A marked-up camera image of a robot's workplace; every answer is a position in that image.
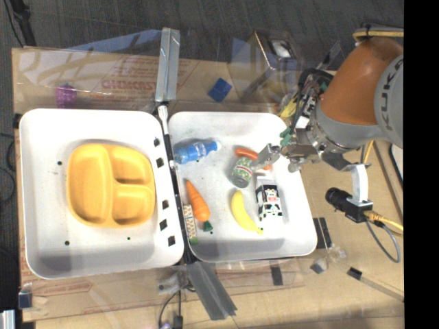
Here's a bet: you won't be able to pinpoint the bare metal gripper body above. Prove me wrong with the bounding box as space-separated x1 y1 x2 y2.
280 127 331 165

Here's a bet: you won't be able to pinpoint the orange sausage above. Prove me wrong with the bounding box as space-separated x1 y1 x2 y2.
234 146 272 171

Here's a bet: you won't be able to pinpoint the green and white can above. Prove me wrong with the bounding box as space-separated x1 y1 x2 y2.
230 156 255 189

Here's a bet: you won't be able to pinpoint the black and white cow carton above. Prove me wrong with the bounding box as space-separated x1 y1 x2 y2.
254 180 285 222

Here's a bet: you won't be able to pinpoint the yellow banana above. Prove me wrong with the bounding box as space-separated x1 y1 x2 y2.
230 189 265 236

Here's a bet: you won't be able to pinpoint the blue plastic bottle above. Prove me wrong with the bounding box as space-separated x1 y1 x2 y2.
172 139 223 165

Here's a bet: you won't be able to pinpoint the blue cube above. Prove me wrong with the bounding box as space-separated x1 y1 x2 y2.
206 77 233 103

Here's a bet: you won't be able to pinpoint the orange carrot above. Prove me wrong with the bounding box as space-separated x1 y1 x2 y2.
185 180 214 233

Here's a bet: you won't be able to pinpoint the white plastic tray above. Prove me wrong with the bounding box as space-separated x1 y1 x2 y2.
167 110 318 264
19 108 187 281

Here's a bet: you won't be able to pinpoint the white patterned packet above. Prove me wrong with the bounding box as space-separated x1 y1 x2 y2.
182 204 200 246

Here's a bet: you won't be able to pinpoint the yellow divided plate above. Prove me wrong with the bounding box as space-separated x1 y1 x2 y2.
65 143 157 228

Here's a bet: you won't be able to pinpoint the purple grapes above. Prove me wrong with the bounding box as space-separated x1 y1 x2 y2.
55 83 78 110

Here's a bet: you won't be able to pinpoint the brown cardboard board red print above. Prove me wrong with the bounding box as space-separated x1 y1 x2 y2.
11 46 339 324

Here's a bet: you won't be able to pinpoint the black cylinder on white bracket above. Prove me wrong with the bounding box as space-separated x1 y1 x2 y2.
324 162 375 224

